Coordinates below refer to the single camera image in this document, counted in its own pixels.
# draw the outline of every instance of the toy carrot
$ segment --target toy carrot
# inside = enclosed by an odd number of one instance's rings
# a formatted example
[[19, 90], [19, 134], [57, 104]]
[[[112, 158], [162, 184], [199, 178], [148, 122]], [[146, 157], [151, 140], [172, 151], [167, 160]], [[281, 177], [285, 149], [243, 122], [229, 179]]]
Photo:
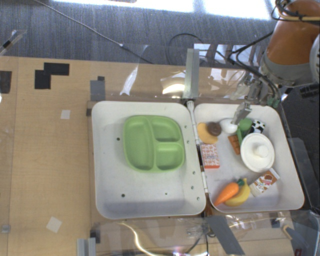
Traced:
[[218, 195], [217, 199], [214, 202], [214, 205], [217, 206], [235, 196], [239, 191], [239, 186], [243, 186], [244, 184], [245, 182], [240, 178], [237, 182], [231, 182], [226, 185]]

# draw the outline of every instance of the yellow banana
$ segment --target yellow banana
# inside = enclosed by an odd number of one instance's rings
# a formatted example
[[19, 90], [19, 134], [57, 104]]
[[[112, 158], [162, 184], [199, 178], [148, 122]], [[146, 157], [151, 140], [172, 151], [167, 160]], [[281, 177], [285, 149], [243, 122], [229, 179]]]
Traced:
[[244, 178], [244, 185], [240, 188], [239, 192], [230, 198], [229, 200], [225, 201], [224, 204], [227, 206], [235, 207], [242, 205], [245, 201], [247, 201], [250, 195], [250, 188], [247, 183], [247, 179]]

